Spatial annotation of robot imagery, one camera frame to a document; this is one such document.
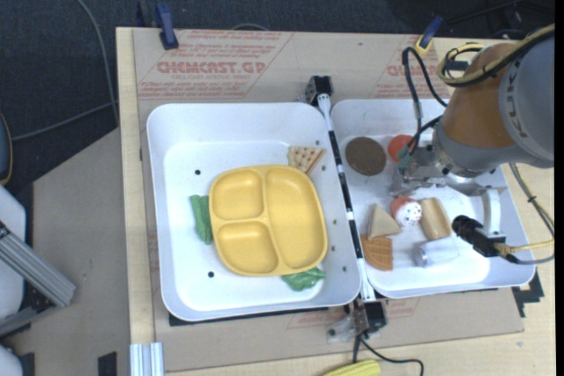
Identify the dull grey metal gripper finger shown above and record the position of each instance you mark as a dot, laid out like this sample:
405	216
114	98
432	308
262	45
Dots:
398	187

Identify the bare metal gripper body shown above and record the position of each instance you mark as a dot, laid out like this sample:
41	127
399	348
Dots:
425	167

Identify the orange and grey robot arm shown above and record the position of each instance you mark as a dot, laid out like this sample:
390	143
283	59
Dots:
480	119

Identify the red and white toy cupcake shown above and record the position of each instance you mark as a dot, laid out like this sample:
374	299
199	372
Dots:
407	211

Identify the red toy tomato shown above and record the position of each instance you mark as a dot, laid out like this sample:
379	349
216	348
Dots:
396	147

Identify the beige triangular toy sandwich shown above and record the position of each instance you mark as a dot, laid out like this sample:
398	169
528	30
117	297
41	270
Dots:
381	224

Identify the brown round biscuit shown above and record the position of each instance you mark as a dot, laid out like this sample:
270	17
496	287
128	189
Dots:
365	156

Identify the tan toy bread roll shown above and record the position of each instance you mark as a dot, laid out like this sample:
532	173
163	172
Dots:
435	218

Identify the thin black and white rod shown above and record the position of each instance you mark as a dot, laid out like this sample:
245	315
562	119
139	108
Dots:
348	207

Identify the orange toy waffle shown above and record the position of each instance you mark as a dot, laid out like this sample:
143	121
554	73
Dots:
379	253

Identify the small silver can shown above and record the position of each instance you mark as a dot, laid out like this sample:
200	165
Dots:
436	253

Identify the toy pizza slice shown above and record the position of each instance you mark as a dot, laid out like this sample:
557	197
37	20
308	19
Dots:
305	157

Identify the white plastic tray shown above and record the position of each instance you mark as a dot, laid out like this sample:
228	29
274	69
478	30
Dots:
185	207
440	277

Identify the green toy lettuce leaf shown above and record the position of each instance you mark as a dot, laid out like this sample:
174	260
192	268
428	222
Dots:
202	218
304	278

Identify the yellow divided plate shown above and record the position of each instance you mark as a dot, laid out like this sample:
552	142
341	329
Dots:
269	220

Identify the brown cardboard board red print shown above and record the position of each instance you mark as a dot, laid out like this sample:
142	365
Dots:
273	61

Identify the yellow toy corn cob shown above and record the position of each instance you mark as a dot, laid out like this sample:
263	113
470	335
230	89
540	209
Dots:
354	369

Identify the black cylinder on white bracket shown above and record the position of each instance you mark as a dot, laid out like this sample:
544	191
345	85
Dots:
473	233

